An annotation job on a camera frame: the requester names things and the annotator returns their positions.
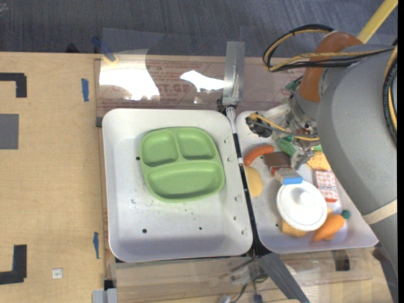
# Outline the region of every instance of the toy carrot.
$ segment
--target toy carrot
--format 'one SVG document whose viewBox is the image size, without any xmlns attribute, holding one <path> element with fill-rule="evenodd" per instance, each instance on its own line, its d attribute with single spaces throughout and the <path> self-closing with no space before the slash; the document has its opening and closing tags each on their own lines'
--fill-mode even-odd
<svg viewBox="0 0 404 303">
<path fill-rule="evenodd" d="M 254 148 L 244 157 L 244 165 L 250 166 L 255 158 L 264 154 L 273 153 L 274 150 L 275 149 L 272 145 L 264 145 Z"/>
<path fill-rule="evenodd" d="M 313 240 L 320 241 L 335 234 L 344 226 L 345 220 L 349 217 L 350 212 L 347 210 L 343 210 L 341 214 L 330 215 L 322 226 L 316 230 Z"/>
</svg>

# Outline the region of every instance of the gray carpet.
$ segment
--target gray carpet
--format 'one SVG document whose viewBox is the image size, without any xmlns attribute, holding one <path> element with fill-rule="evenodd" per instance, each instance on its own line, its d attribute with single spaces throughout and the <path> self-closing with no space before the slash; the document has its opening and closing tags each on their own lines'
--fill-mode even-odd
<svg viewBox="0 0 404 303">
<path fill-rule="evenodd" d="M 113 28 L 242 40 L 247 56 L 260 56 L 281 34 L 308 23 L 357 35 L 383 1 L 0 0 L 8 7 L 0 12 L 0 51 L 64 52 L 73 43 L 81 52 L 93 52 L 91 38 L 102 37 L 103 28 Z M 396 8 L 371 42 L 391 44 L 397 35 Z M 276 56 L 311 51 L 318 42 L 315 36 L 296 37 Z"/>
</svg>

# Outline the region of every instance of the table top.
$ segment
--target table top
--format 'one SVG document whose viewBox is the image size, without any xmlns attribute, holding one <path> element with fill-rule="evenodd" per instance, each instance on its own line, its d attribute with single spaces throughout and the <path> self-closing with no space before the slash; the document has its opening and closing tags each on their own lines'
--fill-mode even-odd
<svg viewBox="0 0 404 303">
<path fill-rule="evenodd" d="M 5 302 L 91 302 L 92 291 L 104 287 L 107 253 L 100 128 L 95 125 L 99 59 L 98 54 L 0 53 L 0 72 L 27 77 L 27 97 L 16 97 L 14 81 L 0 81 L 0 114 L 18 115 L 17 149 L 0 149 L 0 274 L 12 270 L 14 246 L 27 245 L 27 277 L 23 283 L 0 285 Z M 251 73 L 260 62 L 246 59 L 255 64 Z M 304 292 L 313 302 L 321 297 L 392 302 L 371 252 L 355 252 L 358 261 L 363 258 L 361 275 L 367 276 L 303 286 Z M 263 288 L 263 293 L 271 302 L 285 300 L 276 289 Z M 247 302 L 247 296 L 240 302 Z"/>
</svg>

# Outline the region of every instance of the green divided tray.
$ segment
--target green divided tray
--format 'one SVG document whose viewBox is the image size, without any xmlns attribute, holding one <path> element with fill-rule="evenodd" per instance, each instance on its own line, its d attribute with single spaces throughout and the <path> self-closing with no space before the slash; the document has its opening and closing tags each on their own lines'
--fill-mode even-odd
<svg viewBox="0 0 404 303">
<path fill-rule="evenodd" d="M 192 201 L 223 188 L 223 164 L 205 130 L 176 127 L 151 131 L 141 141 L 140 154 L 146 185 L 162 201 Z"/>
</svg>

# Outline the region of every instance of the white pot lid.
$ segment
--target white pot lid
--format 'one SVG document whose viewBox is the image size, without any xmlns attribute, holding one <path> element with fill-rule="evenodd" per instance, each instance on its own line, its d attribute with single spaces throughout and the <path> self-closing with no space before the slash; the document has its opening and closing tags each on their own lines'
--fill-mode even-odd
<svg viewBox="0 0 404 303">
<path fill-rule="evenodd" d="M 327 218 L 327 203 L 324 196 L 313 184 L 281 186 L 276 196 L 276 206 L 280 216 L 293 228 L 313 231 Z"/>
</svg>

